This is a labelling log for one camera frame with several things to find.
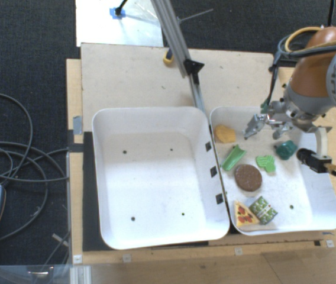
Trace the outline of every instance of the pizza slice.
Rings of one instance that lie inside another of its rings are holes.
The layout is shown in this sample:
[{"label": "pizza slice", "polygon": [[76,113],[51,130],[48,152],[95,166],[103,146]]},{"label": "pizza slice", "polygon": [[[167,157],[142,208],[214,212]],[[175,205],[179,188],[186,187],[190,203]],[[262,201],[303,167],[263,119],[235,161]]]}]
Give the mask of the pizza slice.
[{"label": "pizza slice", "polygon": [[234,202],[235,219],[237,220],[237,227],[246,225],[258,224],[260,221],[251,210],[239,201]]}]

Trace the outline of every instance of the empty white tray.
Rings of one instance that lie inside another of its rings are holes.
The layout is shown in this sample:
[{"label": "empty white tray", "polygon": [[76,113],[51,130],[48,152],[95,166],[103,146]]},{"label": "empty white tray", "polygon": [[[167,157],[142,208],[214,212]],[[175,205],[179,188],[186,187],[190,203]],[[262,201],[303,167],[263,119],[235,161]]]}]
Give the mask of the empty white tray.
[{"label": "empty white tray", "polygon": [[209,123],[200,110],[103,109],[92,129],[107,245],[132,249],[226,235],[230,220]]},{"label": "empty white tray", "polygon": [[[212,111],[212,128],[219,124],[233,128],[237,141],[234,144],[215,143],[221,164],[232,146],[238,144],[247,153],[230,171],[221,169],[222,181],[230,205],[232,223],[236,224],[234,201],[251,205],[259,196],[266,198],[278,212],[267,225],[249,225],[238,230],[246,235],[287,233],[292,231],[336,229],[336,195],[328,174],[318,174],[308,166],[301,165],[295,154],[283,161],[274,146],[292,140],[298,148],[316,151],[314,134],[305,134],[299,129],[291,131],[278,140],[272,138],[273,130],[266,125],[258,134],[245,140],[242,131],[252,116],[259,113],[257,107],[220,107]],[[256,168],[257,156],[271,154],[275,158],[276,171],[267,173],[260,169],[263,184],[255,192],[241,190],[234,179],[234,170],[239,164],[252,164]]]}]

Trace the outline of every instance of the wooden table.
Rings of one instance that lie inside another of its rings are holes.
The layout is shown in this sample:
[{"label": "wooden table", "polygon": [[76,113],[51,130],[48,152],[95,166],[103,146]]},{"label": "wooden table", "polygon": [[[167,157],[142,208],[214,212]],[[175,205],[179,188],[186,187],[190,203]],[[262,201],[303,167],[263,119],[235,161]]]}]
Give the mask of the wooden table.
[{"label": "wooden table", "polygon": [[[105,53],[112,56],[112,60],[104,63],[101,68],[91,64],[83,64],[85,66],[83,72],[85,73],[82,73],[81,60],[67,60],[67,104],[70,130],[73,129],[74,117],[83,116],[83,130],[90,131],[91,116],[97,110],[106,107],[140,106],[138,101],[134,99],[135,96],[128,98],[125,94],[119,93],[119,90],[117,90],[119,83],[123,83],[125,88],[131,88],[131,92],[140,92],[147,96],[146,106],[192,104],[189,82],[182,79],[175,66],[166,67],[163,64],[164,49],[108,46],[104,44],[93,44],[86,48],[84,45],[85,49],[87,51],[82,51],[82,58],[88,54]],[[273,60],[271,55],[210,50],[190,50],[190,53],[193,60],[206,64],[200,73],[200,81],[207,114],[217,106],[256,106],[264,101],[269,91],[270,73],[268,67]],[[117,66],[119,66],[117,61],[119,60],[122,60],[125,66],[123,70],[117,70]],[[279,82],[281,84],[287,83],[292,70],[290,68],[280,69]],[[91,85],[83,85],[82,75],[84,74],[86,75],[84,77],[93,74],[94,76],[91,79],[95,79],[95,82]],[[118,91],[118,94],[107,96],[104,99],[104,88],[108,93]],[[158,96],[146,95],[149,91],[148,88],[155,89],[155,93],[166,93],[167,98],[160,99]],[[282,90],[277,86],[273,98],[279,98],[281,93]],[[328,134],[328,147],[329,155],[336,164],[336,109],[331,110],[325,118],[318,120],[317,124],[333,126]],[[83,135],[75,134],[74,142],[77,144],[83,143]],[[180,269],[178,266],[183,266],[183,262],[188,269],[194,268],[197,270],[197,267],[200,266],[200,271],[212,266],[212,272],[210,273],[212,276],[217,272],[225,272],[225,275],[230,274],[230,270],[237,272],[236,266],[243,265],[243,268],[247,268],[247,266],[256,268],[256,265],[258,265],[259,272],[266,275],[267,279],[277,280],[278,278],[282,282],[287,276],[278,276],[281,272],[278,266],[285,267],[284,263],[280,263],[281,260],[288,264],[293,261],[293,264],[297,264],[297,267],[301,266],[303,273],[307,275],[308,269],[306,265],[303,265],[304,258],[311,256],[320,260],[327,253],[331,254],[331,249],[333,256],[336,258],[336,230],[329,233],[301,232],[258,237],[228,235],[223,239],[211,241],[209,246],[205,247],[82,251],[83,153],[71,152],[69,154],[69,174],[73,262],[87,265],[111,263],[107,267],[97,268],[97,275],[107,272],[112,275],[114,280],[118,279],[119,283],[129,282],[121,281],[120,276],[117,275],[117,270],[124,272],[127,269],[131,273],[141,276],[141,279],[146,279],[147,274],[141,272],[141,269],[149,270],[150,275],[154,276],[159,275],[158,270],[161,272],[166,270],[166,273],[170,274]],[[336,194],[336,178],[332,177],[331,180]],[[327,248],[330,245],[329,240],[332,241],[335,248]],[[314,241],[319,241],[319,246],[316,246]],[[133,267],[123,266],[123,262],[129,260],[135,263]],[[218,264],[219,269],[214,267],[214,262],[216,265]],[[157,276],[157,279],[160,279],[160,282],[156,282],[168,283],[160,276]],[[204,280],[206,277],[199,277],[198,279]]]}]

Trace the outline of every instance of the black carpet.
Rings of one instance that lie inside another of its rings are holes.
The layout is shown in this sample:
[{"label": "black carpet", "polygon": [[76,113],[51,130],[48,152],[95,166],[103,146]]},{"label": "black carpet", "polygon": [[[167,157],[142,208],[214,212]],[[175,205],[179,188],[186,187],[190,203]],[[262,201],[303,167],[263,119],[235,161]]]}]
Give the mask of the black carpet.
[{"label": "black carpet", "polygon": [[[327,23],[330,0],[172,0],[180,18],[214,11],[182,23],[189,47],[274,53],[277,42],[298,28]],[[336,6],[333,24],[336,25]],[[33,119],[33,146],[52,151],[67,147],[65,60],[78,58],[75,0],[0,0],[0,93],[19,100]],[[26,117],[0,99],[0,141],[26,143]],[[65,154],[55,156],[65,169]],[[0,155],[0,172],[8,161]],[[48,178],[60,174],[44,165]],[[21,178],[41,179],[34,170]],[[27,222],[41,205],[44,185],[12,183],[0,223],[0,237]],[[49,184],[40,216],[28,228],[0,242],[0,264],[43,264],[67,233],[65,181]],[[66,254],[61,247],[50,263]]]}]

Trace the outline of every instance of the brown round patty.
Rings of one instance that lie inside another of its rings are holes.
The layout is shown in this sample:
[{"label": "brown round patty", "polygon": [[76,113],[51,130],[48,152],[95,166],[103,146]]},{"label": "brown round patty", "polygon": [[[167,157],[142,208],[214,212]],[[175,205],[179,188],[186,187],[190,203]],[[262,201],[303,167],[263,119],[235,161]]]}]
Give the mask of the brown round patty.
[{"label": "brown round patty", "polygon": [[263,178],[256,167],[242,164],[235,170],[235,180],[242,190],[253,192],[261,186]]}]

